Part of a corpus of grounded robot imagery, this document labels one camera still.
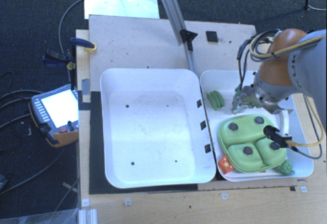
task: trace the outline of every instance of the circular hole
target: circular hole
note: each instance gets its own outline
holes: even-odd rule
[[[234,122],[230,123],[230,124],[228,125],[228,128],[229,128],[230,130],[232,130],[232,131],[236,131],[236,130],[239,129],[238,125],[237,125],[236,123],[234,123]]]
[[[259,124],[259,125],[265,123],[265,120],[262,117],[256,117],[254,119],[254,121],[256,122],[256,124]]]
[[[275,142],[271,142],[269,146],[272,150],[279,150],[279,146]]]
[[[253,149],[250,148],[250,147],[248,147],[248,146],[246,146],[246,147],[243,148],[243,152],[244,152],[244,154],[250,156],[250,155],[253,154]]]

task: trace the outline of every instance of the yellow cable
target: yellow cable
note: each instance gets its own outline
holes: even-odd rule
[[[260,34],[258,36],[256,36],[250,43],[250,46],[249,46],[249,50],[250,50],[250,53],[252,56],[256,57],[256,58],[261,58],[261,59],[264,59],[264,58],[269,58],[271,56],[273,56],[273,54],[269,53],[269,54],[258,54],[256,52],[253,51],[252,49],[252,45],[254,43],[254,41],[260,36]],[[319,40],[321,40],[323,37],[325,37],[326,34],[323,34],[323,35],[320,35],[318,37],[314,37],[314,38],[311,38],[311,39],[307,39],[305,41],[302,41],[298,44],[295,44],[295,45],[292,45],[290,47],[287,47],[287,48],[284,48],[284,49],[281,49],[281,50],[278,50],[278,51],[275,51],[274,52],[274,55],[279,55],[279,54],[282,54],[282,53],[285,53],[285,52],[288,52],[288,51],[291,51],[291,50],[295,50],[295,49],[298,49],[300,47],[303,47],[303,46],[306,46],[308,44],[311,44],[311,43],[314,43],[314,42],[317,42]]]
[[[318,123],[318,125],[319,125],[320,132],[321,132],[320,140],[317,141],[316,143],[312,143],[312,144],[301,144],[301,143],[296,143],[296,142],[294,142],[294,141],[286,141],[286,143],[287,143],[290,147],[313,147],[313,146],[317,146],[317,145],[319,145],[319,144],[322,142],[322,140],[323,140],[323,136],[324,136],[324,134],[323,134],[323,128],[322,128],[322,125],[321,125],[321,123],[320,123],[320,121],[319,121],[319,119],[318,119],[317,114],[314,112],[313,107],[312,107],[312,104],[311,104],[311,102],[309,101],[309,98],[308,98],[307,96],[306,96],[306,100],[307,100],[307,102],[308,102],[308,106],[309,106],[309,108],[310,108],[309,112],[311,112],[311,113],[313,114],[313,116],[315,117],[315,119],[316,119],[316,121],[317,121],[317,123]]]

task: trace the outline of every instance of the gray robot arm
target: gray robot arm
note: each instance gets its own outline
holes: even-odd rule
[[[326,30],[310,34],[295,29],[285,30],[276,36],[268,52],[271,54],[321,35],[326,35]],[[260,103],[275,114],[282,109],[278,103],[294,93],[303,93],[314,99],[326,131],[326,36],[290,54],[264,61],[255,75],[253,85],[243,87],[235,97],[235,102],[239,104],[237,110],[243,110],[245,98],[257,99],[255,106]]]

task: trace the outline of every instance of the red emergency button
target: red emergency button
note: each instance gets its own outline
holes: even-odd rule
[[[67,128],[65,126],[59,128],[59,133],[66,133],[66,132],[67,132]]]

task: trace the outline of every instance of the green plastic object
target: green plastic object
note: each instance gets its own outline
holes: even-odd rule
[[[267,125],[274,126],[262,115],[238,116],[221,124],[217,133],[218,141],[236,170],[253,173],[283,164],[286,159],[286,149],[279,148],[265,136],[263,130]]]
[[[231,145],[227,150],[229,156],[234,163],[237,163],[238,168],[241,170],[256,172],[263,166],[259,152],[251,143]]]
[[[214,110],[218,110],[225,106],[225,101],[218,91],[207,93],[206,97]]]
[[[292,175],[295,173],[292,170],[292,168],[293,168],[292,162],[290,162],[289,160],[285,160],[280,166],[274,168],[274,170],[276,170],[286,176],[289,176],[289,175]]]

